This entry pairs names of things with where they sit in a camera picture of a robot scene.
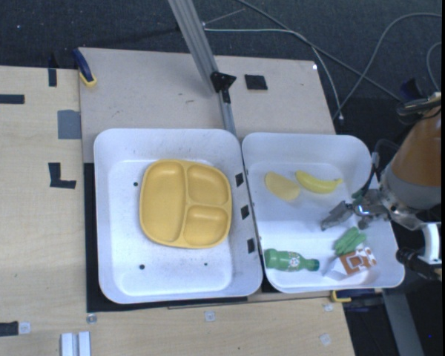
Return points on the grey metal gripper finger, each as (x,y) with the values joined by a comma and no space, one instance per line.
(335,216)
(364,222)

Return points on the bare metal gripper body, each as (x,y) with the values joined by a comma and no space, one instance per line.
(375,203)

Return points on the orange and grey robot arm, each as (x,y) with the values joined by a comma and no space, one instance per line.
(417,154)

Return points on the green pea pods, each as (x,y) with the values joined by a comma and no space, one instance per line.
(348,241)

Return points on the yellow banana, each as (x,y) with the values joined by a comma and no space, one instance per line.
(317,185)

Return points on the orange and white carton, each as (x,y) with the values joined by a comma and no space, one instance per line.
(352,263)

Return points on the white plastic tray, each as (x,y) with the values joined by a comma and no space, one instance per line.
(289,232)
(122,213)

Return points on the yellow mango slice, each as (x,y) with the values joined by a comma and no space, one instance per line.
(282,188)

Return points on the green bottle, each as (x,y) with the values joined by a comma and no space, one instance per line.
(287,260)

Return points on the thin grey rod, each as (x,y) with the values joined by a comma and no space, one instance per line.
(228,113)

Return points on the yellow divided plate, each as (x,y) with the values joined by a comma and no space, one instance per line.
(163,202)

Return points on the pale wood board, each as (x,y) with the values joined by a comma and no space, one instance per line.
(152,91)

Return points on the black cylinder on white bracket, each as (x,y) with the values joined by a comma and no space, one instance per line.
(428,252)

